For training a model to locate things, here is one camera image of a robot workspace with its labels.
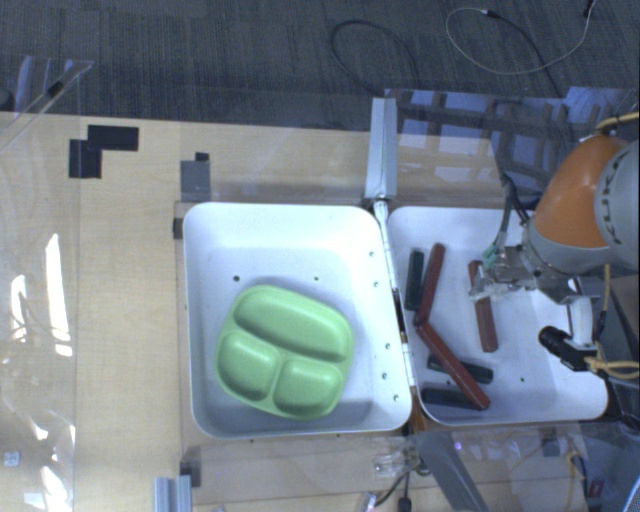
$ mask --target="wooden table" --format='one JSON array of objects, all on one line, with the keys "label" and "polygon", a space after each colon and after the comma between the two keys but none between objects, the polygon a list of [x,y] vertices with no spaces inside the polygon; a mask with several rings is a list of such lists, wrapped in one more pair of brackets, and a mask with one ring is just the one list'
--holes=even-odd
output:
[{"label": "wooden table", "polygon": [[[283,198],[295,189],[304,202],[313,194],[330,199],[337,190],[340,201],[348,202],[357,200],[364,183],[368,134],[45,116],[14,141],[31,150],[11,154],[4,165],[40,159],[55,174],[55,187],[67,187],[68,140],[86,137],[89,124],[136,126],[140,139],[136,152],[103,151],[102,179],[71,180],[79,187],[79,207],[64,212],[70,223],[79,215],[75,510],[150,511],[153,479],[175,477],[182,456],[172,236],[180,161],[193,160],[195,152],[209,154],[216,198],[244,194],[244,200],[269,200],[265,193]],[[495,162],[489,156],[474,164],[477,141],[401,136],[399,143],[401,198],[501,205]],[[0,474],[2,496],[3,485],[19,484],[4,478],[6,470]],[[562,493],[567,482],[549,485],[549,494]],[[449,510],[432,477],[419,487],[411,492],[414,510]],[[519,510],[508,482],[480,490],[496,510]],[[228,512],[352,512],[357,498],[225,506]],[[20,510],[19,502],[3,508],[2,500],[3,512]],[[395,503],[380,510],[395,510]],[[195,510],[209,512],[214,505]]]}]

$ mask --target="black cable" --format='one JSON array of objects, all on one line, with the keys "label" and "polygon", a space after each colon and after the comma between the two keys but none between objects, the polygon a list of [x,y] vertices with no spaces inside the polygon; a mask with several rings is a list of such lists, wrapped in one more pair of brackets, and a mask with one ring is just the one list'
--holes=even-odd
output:
[{"label": "black cable", "polygon": [[507,227],[509,227],[509,218],[511,217],[511,208],[513,205],[513,200],[511,195],[505,197],[504,201],[504,210],[502,210],[502,222],[500,222],[500,228],[498,229],[498,234],[493,241],[493,244],[496,245],[498,240],[500,239],[501,233],[507,232]]},{"label": "black cable", "polygon": [[575,461],[580,462],[580,473],[582,474],[582,492],[584,493],[584,497],[588,498],[589,497],[589,493],[588,493],[588,475],[587,475],[587,466],[584,463],[584,459],[582,458],[582,456],[580,455],[574,455],[573,457],[571,457],[571,463],[576,466]]},{"label": "black cable", "polygon": [[341,23],[338,23],[336,26],[334,26],[331,29],[331,34],[329,36],[329,45],[331,47],[331,55],[333,56],[333,59],[336,61],[336,64],[340,67],[340,69],[342,69],[342,71],[349,78],[351,78],[351,80],[353,80],[360,87],[366,89],[373,96],[379,96],[379,97],[384,96],[384,89],[378,89],[375,86],[372,86],[367,82],[365,82],[364,80],[362,80],[358,75],[356,75],[353,71],[351,71],[345,65],[345,63],[340,58],[340,55],[338,55],[338,51],[336,50],[336,38],[338,34],[346,27],[358,26],[358,25],[379,30],[384,35],[390,37],[400,48],[402,48],[402,51],[406,55],[411,65],[411,75],[414,82],[412,87],[414,89],[418,89],[419,82],[420,82],[420,76],[418,74],[418,66],[416,64],[415,59],[413,58],[413,55],[411,55],[411,51],[409,50],[409,47],[404,43],[402,39],[400,39],[400,37],[396,33],[392,32],[386,27],[383,27],[382,25],[379,25],[378,23],[374,23],[373,21],[362,20],[362,19],[351,19],[351,20],[346,20]]},{"label": "black cable", "polygon": [[587,2],[587,6],[584,8],[584,11],[582,11],[582,16],[584,18],[588,18],[589,17],[589,11],[593,8],[593,0],[589,0]]},{"label": "black cable", "polygon": [[549,68],[546,67],[544,58],[542,57],[542,54],[540,53],[540,50],[538,49],[538,47],[536,46],[536,44],[534,43],[533,39],[531,39],[531,37],[529,36],[529,34],[527,34],[522,28],[520,28],[518,25],[516,25],[513,21],[511,21],[508,18],[505,18],[504,16],[502,16],[501,14],[492,11],[490,9],[469,9],[473,12],[479,12],[482,15],[486,16],[487,18],[492,18],[494,20],[499,20],[499,21],[503,21],[505,22],[507,25],[510,25],[512,28],[514,28],[516,31],[518,31],[520,33],[520,35],[522,35],[522,37],[525,38],[525,40],[527,41],[527,43],[529,44],[529,46],[531,46],[531,48],[533,48],[533,51],[536,53],[536,56],[538,57],[540,64],[545,66],[543,68],[541,68],[542,71],[545,72],[545,75],[547,76],[547,78],[549,79],[549,82],[551,83],[551,86],[553,87],[553,91],[555,93],[555,95],[558,98],[562,98],[563,95],[560,92],[560,88],[558,87],[558,84],[556,84],[555,80],[553,79],[553,77],[551,76],[551,73],[549,72]]},{"label": "black cable", "polygon": [[600,311],[600,314],[598,315],[598,320],[596,321],[596,325],[594,325],[593,327],[592,338],[594,341],[600,341],[600,336],[604,331],[606,320],[607,320],[607,311],[606,310]]},{"label": "black cable", "polygon": [[516,213],[518,214],[518,217],[520,217],[520,221],[522,223],[526,223],[529,220],[529,214],[527,213],[526,208],[522,205],[522,202],[520,201],[520,197],[518,197],[518,188],[516,187],[515,182],[504,171],[499,171],[499,173],[500,173],[500,183],[502,183],[503,187],[509,188],[508,202],[510,202],[510,206],[512,206],[513,209],[516,211]]},{"label": "black cable", "polygon": [[398,500],[398,512],[411,512],[412,503],[409,499],[409,477],[411,473],[407,473],[404,481],[404,495]]},{"label": "black cable", "polygon": [[402,483],[402,481],[407,477],[407,475],[411,473],[414,469],[418,469],[419,467],[420,467],[420,463],[414,466],[411,466],[410,468],[407,468],[402,473],[400,473],[400,476],[396,478],[395,482],[393,482],[389,490],[385,492],[381,498],[376,499],[375,506],[379,507],[380,505],[385,503],[389,499],[389,497],[395,492],[398,486]]}]

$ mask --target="green plastic tray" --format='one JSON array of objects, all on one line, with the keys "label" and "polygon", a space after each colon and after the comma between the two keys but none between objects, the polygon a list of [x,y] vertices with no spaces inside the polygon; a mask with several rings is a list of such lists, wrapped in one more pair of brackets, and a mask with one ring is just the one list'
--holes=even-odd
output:
[{"label": "green plastic tray", "polygon": [[257,409],[296,420],[337,405],[353,357],[353,333],[335,309],[259,285],[233,303],[216,345],[222,388]]}]

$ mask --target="black tape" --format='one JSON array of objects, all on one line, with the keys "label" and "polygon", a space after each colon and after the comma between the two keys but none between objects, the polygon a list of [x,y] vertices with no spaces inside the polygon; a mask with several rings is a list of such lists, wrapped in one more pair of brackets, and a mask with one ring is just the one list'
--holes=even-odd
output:
[{"label": "black tape", "polygon": [[139,129],[132,126],[89,125],[89,148],[94,151],[138,151]]},{"label": "black tape", "polygon": [[69,178],[102,178],[102,152],[91,150],[86,140],[71,139]]}]

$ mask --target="black floor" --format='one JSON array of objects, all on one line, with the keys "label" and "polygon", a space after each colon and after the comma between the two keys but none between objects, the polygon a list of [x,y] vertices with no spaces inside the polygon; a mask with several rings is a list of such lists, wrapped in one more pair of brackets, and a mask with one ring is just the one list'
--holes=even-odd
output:
[{"label": "black floor", "polygon": [[[385,88],[547,97],[570,86],[638,88],[638,2],[597,1],[584,44],[573,55],[547,72],[519,76],[484,71],[453,47],[445,23],[460,5],[3,0],[0,51],[92,60],[82,82],[83,113],[133,118],[360,130],[368,128],[371,91]],[[545,62],[575,46],[586,21],[586,0],[473,5],[516,24]],[[336,34],[333,48],[357,80],[336,63],[330,41],[331,31],[352,19],[386,30],[358,24]],[[450,28],[460,46],[489,67],[540,65],[525,36],[508,22],[462,11],[450,18]]]}]

